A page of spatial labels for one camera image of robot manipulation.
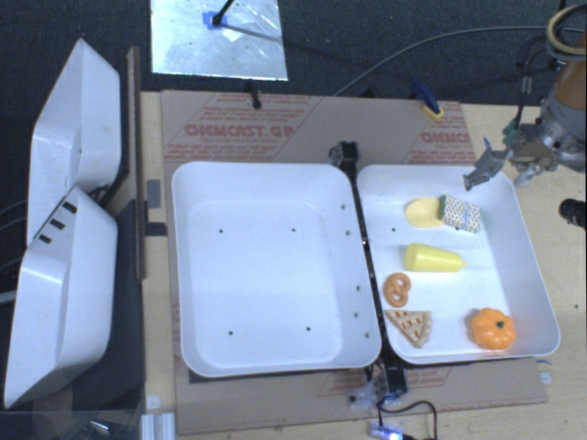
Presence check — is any thin black rod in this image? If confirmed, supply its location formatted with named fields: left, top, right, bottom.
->
left=344, top=156, right=399, bottom=387

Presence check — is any orange pumpkin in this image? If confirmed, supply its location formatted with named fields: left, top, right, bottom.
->
left=468, top=307, right=517, bottom=352

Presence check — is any beige lattice pie slice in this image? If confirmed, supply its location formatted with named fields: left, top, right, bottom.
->
left=384, top=309, right=434, bottom=350

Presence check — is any pale yellow round slice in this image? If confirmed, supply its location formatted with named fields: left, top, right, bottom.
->
left=404, top=196, right=445, bottom=230

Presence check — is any patterned sponge with green edge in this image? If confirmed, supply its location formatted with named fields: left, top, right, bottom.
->
left=438, top=193, right=482, bottom=235

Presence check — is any yellow cone-shaped bottle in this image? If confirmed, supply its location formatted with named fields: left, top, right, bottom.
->
left=404, top=242, right=469, bottom=274

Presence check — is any brown cardboard board red print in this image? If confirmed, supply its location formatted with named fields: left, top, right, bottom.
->
left=160, top=90, right=549, bottom=435

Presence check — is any orange pretzel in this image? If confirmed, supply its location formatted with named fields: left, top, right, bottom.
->
left=382, top=271, right=413, bottom=307

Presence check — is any white plastic tray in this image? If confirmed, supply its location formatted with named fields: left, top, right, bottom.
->
left=171, top=160, right=383, bottom=380
left=356, top=163, right=562, bottom=366

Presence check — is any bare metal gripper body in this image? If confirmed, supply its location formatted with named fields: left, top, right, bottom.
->
left=507, top=121, right=587, bottom=172

